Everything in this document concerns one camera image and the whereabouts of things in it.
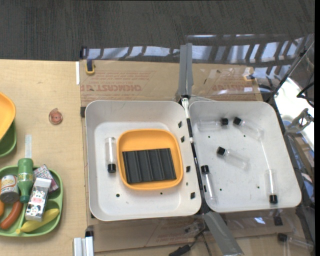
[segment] tin can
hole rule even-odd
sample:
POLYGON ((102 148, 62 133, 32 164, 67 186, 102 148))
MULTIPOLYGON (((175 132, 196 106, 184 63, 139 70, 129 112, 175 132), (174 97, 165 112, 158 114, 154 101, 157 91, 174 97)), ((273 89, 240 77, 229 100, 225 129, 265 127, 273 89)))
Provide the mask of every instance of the tin can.
POLYGON ((13 204, 19 200, 17 176, 6 175, 1 179, 0 200, 5 204, 13 204))

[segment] orange container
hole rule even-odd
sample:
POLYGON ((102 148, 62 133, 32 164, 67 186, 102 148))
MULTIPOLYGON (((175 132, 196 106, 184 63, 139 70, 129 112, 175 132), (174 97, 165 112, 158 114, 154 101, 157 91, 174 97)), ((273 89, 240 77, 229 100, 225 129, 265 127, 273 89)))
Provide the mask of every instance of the orange container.
POLYGON ((164 129, 127 130, 117 140, 117 160, 123 183, 134 190, 161 190, 174 187, 183 177, 183 164, 179 144, 175 136, 164 129), (158 180, 141 183, 127 182, 123 152, 139 150, 170 149, 176 179, 158 180))
POLYGON ((7 133, 16 116, 16 106, 11 99, 0 92, 0 141, 7 133))

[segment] black grooved pad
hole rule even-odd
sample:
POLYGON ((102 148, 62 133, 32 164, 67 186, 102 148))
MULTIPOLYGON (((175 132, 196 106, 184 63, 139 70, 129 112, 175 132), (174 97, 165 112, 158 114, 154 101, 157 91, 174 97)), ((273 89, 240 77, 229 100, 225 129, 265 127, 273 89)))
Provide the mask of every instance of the black grooved pad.
POLYGON ((128 184, 177 178, 170 148, 123 151, 122 155, 128 184))

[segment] white plastic tray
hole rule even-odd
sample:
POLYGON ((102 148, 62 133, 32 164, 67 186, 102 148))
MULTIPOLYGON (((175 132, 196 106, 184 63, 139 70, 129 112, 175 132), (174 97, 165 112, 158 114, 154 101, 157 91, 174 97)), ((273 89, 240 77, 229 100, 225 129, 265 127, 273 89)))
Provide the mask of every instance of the white plastic tray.
POLYGON ((193 138, 199 165, 208 165, 213 174, 213 193, 216 201, 208 206, 219 213, 291 208, 302 198, 297 178, 281 133, 274 109, 264 102, 196 101, 189 107, 193 138), (233 126, 234 117, 254 121, 264 129, 264 137, 257 141, 244 136, 233 126), (200 132, 201 119, 228 118, 228 129, 200 132), (233 149, 249 157, 250 167, 242 170, 217 157, 218 147, 233 149), (278 204, 269 203, 265 170, 277 172, 278 204))
POLYGON ((89 206, 101 221, 191 216, 201 206, 196 167, 184 109, 173 101, 91 102, 85 110, 89 206), (158 128, 170 131, 180 147, 183 178, 171 188, 134 190, 122 182, 119 170, 105 167, 105 138, 116 139, 125 131, 158 128))

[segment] green plate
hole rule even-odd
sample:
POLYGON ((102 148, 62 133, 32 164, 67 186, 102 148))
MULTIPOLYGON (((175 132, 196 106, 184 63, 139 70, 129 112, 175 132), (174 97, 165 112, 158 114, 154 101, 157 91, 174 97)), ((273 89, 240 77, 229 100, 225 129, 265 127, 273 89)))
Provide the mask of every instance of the green plate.
MULTIPOLYGON (((55 182, 58 184, 59 189, 50 193, 48 196, 48 201, 45 206, 45 210, 53 209, 53 208, 58 208, 59 209, 59 214, 58 216, 50 221, 49 223, 37 228, 34 231, 24 233, 21 232, 20 234, 16 233, 16 229, 21 228, 21 226, 25 223, 25 212, 27 208, 27 203, 23 205, 22 211, 20 213, 19 218, 13 223, 13 225, 4 230, 0 228, 0 236, 6 236, 6 237, 36 237, 36 236, 41 236, 44 234, 49 233, 52 231, 57 224, 60 221, 61 217, 61 212, 62 212, 62 205, 63 205, 63 184, 60 176, 52 169, 50 169, 50 172, 55 180, 55 182)), ((0 169, 0 179, 2 179, 6 175, 18 175, 18 166, 17 165, 11 165, 4 167, 0 169)), ((0 222, 2 222, 11 212, 12 209, 12 204, 5 204, 4 206, 4 213, 0 217, 0 222)))
POLYGON ((8 155, 12 150, 14 150, 16 144, 16 124, 15 121, 13 121, 3 138, 0 140, 0 158, 8 155))

